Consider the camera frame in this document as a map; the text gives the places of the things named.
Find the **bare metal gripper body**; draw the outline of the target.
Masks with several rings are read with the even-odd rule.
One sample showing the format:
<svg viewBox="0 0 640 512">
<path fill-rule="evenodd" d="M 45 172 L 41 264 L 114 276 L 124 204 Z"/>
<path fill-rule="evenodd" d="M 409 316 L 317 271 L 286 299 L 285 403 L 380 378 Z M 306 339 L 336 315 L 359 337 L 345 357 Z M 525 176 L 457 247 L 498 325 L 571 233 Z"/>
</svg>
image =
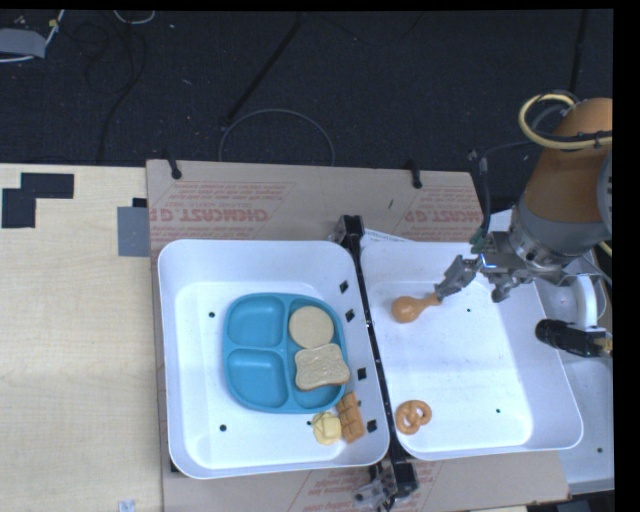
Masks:
<svg viewBox="0 0 640 512">
<path fill-rule="evenodd" d="M 481 255 L 485 274 L 523 281 L 540 277 L 557 282 L 569 265 L 568 256 L 552 251 L 521 230 L 490 232 Z"/>
</svg>

